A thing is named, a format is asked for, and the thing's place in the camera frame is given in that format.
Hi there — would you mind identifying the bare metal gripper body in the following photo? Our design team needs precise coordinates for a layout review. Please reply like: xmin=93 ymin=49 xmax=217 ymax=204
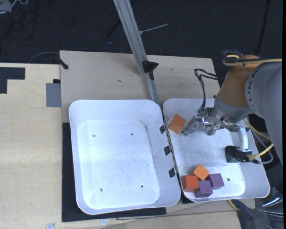
xmin=192 ymin=107 xmax=240 ymax=131

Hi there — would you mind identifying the white plastic tray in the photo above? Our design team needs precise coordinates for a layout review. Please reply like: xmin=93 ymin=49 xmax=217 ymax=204
xmin=162 ymin=98 xmax=271 ymax=203
xmin=68 ymin=99 xmax=182 ymax=215

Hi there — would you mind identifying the purple cube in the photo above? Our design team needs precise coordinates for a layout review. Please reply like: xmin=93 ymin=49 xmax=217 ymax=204
xmin=194 ymin=180 xmax=214 ymax=198
xmin=207 ymin=173 xmax=225 ymax=190

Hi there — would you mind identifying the dark orange cube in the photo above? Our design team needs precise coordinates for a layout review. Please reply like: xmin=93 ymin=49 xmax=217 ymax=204
xmin=181 ymin=175 xmax=200 ymax=193

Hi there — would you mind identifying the flat pale brown board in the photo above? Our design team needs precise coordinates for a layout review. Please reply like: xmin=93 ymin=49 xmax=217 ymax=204
xmin=59 ymin=50 xmax=256 ymax=221

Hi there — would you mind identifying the black cylinder on white bracket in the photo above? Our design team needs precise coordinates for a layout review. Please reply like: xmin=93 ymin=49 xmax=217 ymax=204
xmin=225 ymin=127 xmax=254 ymax=163

